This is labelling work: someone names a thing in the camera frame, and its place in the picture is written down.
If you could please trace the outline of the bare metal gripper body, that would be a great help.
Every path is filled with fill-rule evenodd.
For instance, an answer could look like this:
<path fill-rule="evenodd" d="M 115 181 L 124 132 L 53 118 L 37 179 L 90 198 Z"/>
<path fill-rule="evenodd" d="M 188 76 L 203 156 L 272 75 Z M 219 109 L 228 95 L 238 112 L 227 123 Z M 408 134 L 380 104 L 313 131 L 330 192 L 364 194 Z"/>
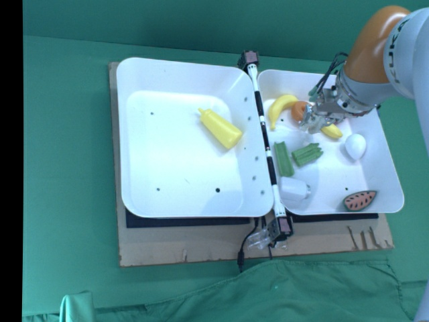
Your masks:
<path fill-rule="evenodd" d="M 328 126 L 344 119 L 360 117 L 372 110 L 371 105 L 359 102 L 344 89 L 331 86 L 321 89 L 315 96 L 313 116 L 318 123 Z"/>

